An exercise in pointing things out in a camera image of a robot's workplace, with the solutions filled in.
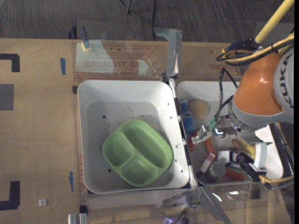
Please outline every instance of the small white block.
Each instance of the small white block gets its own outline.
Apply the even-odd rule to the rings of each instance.
[[[43,198],[43,199],[38,199],[38,206],[39,207],[43,207],[47,205],[47,199]]]

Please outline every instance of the green divided dish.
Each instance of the green divided dish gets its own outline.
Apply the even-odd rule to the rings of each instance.
[[[150,125],[132,119],[104,142],[105,160],[127,183],[142,188],[154,182],[172,163],[171,146]]]

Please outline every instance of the yellow pole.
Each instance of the yellow pole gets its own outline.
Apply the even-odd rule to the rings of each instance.
[[[270,32],[276,27],[276,25],[280,22],[280,20],[284,17],[284,15],[290,10],[290,8],[294,5],[295,0],[284,0],[277,11],[273,14],[264,28],[260,31],[260,33],[256,36],[255,42],[257,44],[262,44],[263,41],[267,38]]]

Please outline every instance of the gray square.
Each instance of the gray square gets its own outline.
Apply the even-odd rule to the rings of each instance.
[[[0,84],[0,111],[14,110],[14,85]]]

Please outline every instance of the gray floor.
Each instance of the gray floor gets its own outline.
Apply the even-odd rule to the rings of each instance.
[[[185,42],[235,42],[254,35],[282,1],[155,0],[153,24],[177,28],[179,21]],[[151,0],[133,0],[131,9],[146,21],[126,15],[118,0],[0,0],[0,37],[67,39],[72,26],[85,26],[92,38],[151,40]],[[281,22],[294,23],[294,13],[292,7]],[[283,129],[293,146],[294,127]],[[294,187],[284,196],[293,217]]]

